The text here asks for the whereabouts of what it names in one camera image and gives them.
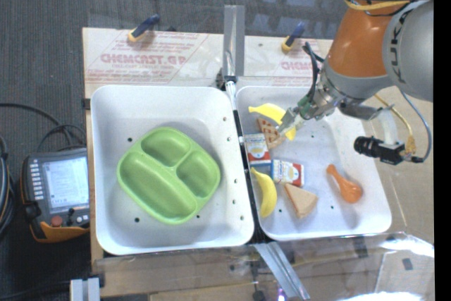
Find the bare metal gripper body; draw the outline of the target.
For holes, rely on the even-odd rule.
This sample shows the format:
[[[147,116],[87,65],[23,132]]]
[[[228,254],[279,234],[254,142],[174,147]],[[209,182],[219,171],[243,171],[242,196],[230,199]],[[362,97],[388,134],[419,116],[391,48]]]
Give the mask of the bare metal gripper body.
[[[340,101],[341,95],[335,90],[316,88],[298,101],[297,108],[304,120],[318,120],[331,115]]]

